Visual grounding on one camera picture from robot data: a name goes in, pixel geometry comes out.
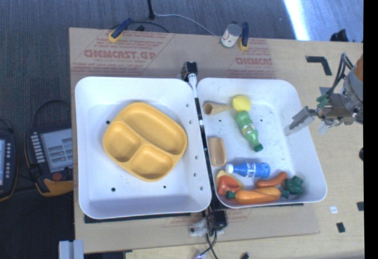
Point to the tan bread slice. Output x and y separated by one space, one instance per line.
217 152

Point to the orange sausage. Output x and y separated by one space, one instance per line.
270 181

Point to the tan ice cream cone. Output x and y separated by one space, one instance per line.
213 107

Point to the large orange carrot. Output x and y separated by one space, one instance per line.
254 197

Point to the yellow lemon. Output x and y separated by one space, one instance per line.
241 103

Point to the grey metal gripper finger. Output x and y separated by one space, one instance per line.
324 128
301 119

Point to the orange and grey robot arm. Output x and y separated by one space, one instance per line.
358 80

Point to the beige can with grey lid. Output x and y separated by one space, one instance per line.
230 35

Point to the blue plastic bottle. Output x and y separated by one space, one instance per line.
254 169

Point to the yellow divided plate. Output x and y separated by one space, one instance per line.
153 130

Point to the brown cardboard board red print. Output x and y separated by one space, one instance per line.
206 53

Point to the green plastic bottle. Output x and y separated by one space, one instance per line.
247 129

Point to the white plastic tray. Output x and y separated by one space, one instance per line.
97 192
283 145

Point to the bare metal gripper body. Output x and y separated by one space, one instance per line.
339 110

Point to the green broccoli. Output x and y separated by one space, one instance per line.
294 185

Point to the thin black and white rod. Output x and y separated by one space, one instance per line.
201 124

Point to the small orange carrot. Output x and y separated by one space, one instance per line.
270 191

